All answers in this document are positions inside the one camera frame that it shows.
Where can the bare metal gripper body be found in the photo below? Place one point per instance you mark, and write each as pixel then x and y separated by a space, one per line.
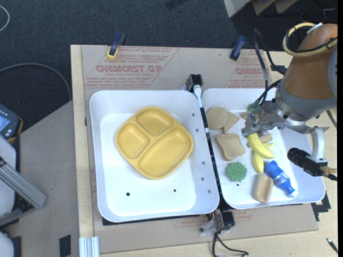
pixel 270 115

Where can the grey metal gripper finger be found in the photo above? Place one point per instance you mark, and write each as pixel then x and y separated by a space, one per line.
pixel 250 127
pixel 269 127

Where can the yellow banana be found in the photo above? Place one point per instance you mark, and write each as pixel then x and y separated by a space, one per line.
pixel 258 147

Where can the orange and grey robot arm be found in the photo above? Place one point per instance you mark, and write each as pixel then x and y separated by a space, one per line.
pixel 308 71

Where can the small tan biscuit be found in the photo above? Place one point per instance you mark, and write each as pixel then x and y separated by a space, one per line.
pixel 266 138

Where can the tan triangular pizza slice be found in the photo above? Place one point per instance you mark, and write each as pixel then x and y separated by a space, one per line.
pixel 232 120

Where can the brown toast bread slice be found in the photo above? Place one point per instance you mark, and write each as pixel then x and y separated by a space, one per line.
pixel 231 146

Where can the round tan biscuit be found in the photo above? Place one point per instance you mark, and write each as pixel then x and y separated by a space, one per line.
pixel 216 118

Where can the thin black and white rod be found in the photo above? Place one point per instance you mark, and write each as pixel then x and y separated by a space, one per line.
pixel 205 122

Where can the green grapes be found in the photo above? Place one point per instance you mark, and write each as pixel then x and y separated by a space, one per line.
pixel 236 171

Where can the blue bottle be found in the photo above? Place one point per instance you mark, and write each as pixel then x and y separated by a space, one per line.
pixel 277 177

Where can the tan bread roll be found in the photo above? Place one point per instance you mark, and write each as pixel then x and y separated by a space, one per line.
pixel 263 188

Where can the white plastic tray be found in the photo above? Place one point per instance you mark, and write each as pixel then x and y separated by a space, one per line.
pixel 241 194
pixel 150 197

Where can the yellow divided plate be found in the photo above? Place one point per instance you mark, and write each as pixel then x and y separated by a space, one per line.
pixel 154 143

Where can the brown cardboard board, red print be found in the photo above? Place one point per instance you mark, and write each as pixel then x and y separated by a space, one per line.
pixel 150 71

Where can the black cylinder on white bracket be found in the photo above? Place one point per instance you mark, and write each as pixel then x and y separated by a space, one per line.
pixel 308 161

